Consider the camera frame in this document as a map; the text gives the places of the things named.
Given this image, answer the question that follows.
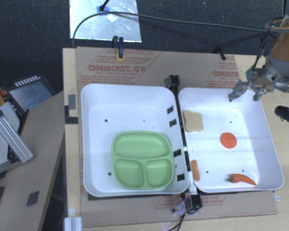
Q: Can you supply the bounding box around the tan toy bread slice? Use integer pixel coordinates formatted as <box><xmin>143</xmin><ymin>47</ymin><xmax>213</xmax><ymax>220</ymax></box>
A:
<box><xmin>182</xmin><ymin>110</ymin><xmax>204</xmax><ymax>133</ymax></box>

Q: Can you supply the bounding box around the brown cardboard board, red print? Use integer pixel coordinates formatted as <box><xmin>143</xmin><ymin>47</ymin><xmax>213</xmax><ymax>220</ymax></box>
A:
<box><xmin>76</xmin><ymin>46</ymin><xmax>278</xmax><ymax>228</ymax></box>

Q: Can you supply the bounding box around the black cylinder on white bracket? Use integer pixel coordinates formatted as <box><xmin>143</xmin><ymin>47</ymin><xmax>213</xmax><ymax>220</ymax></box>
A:
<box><xmin>275</xmin><ymin>80</ymin><xmax>289</xmax><ymax>125</ymax></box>

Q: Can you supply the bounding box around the green divided plate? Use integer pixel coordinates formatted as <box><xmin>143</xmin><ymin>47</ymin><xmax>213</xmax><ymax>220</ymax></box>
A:
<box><xmin>111</xmin><ymin>130</ymin><xmax>175</xmax><ymax>191</ymax></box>

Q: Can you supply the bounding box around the white plastic tray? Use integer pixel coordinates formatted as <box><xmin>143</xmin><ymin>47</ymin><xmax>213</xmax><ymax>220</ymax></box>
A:
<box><xmin>80</xmin><ymin>83</ymin><xmax>190</xmax><ymax>198</ymax></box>
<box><xmin>178</xmin><ymin>87</ymin><xmax>285</xmax><ymax>194</ymax></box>

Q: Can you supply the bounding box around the thin black and white rod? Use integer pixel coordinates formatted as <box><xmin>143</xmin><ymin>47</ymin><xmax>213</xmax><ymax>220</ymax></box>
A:
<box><xmin>171</xmin><ymin>84</ymin><xmax>198</xmax><ymax>198</ymax></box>

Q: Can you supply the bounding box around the orange round disc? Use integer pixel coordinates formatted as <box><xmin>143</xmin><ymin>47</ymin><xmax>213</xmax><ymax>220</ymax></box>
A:
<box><xmin>219</xmin><ymin>132</ymin><xmax>237</xmax><ymax>150</ymax></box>

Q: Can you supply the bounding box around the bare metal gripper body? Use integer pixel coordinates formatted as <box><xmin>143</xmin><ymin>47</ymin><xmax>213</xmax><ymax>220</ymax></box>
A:
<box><xmin>250</xmin><ymin>65</ymin><xmax>289</xmax><ymax>93</ymax></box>

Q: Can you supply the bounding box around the orange carrot with green top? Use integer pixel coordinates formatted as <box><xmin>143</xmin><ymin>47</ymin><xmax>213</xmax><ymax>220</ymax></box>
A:
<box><xmin>225</xmin><ymin>173</ymin><xmax>257</xmax><ymax>186</ymax></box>

